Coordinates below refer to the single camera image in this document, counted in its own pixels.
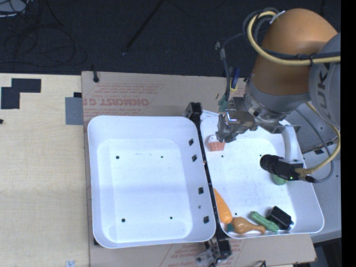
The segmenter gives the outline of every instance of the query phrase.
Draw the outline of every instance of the zip tie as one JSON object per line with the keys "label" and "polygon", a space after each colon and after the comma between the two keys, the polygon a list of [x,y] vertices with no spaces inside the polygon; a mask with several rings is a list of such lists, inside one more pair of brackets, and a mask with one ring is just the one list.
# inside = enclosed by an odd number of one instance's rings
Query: zip tie
{"label": "zip tie", "polygon": [[274,15],[269,23],[272,24],[274,22],[274,20],[276,20],[283,13],[285,13],[285,11],[279,12],[278,14]]}

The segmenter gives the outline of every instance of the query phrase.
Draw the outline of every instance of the toy carrot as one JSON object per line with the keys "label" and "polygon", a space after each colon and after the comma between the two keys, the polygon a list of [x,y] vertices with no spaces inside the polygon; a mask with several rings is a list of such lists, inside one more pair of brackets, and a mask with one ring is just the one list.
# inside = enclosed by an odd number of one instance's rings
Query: toy carrot
{"label": "toy carrot", "polygon": [[233,220],[233,215],[231,214],[231,211],[224,201],[223,197],[220,196],[218,191],[214,188],[214,194],[215,194],[215,200],[216,200],[216,206],[217,206],[217,211],[219,213],[219,219],[222,223],[224,224],[229,224]]}

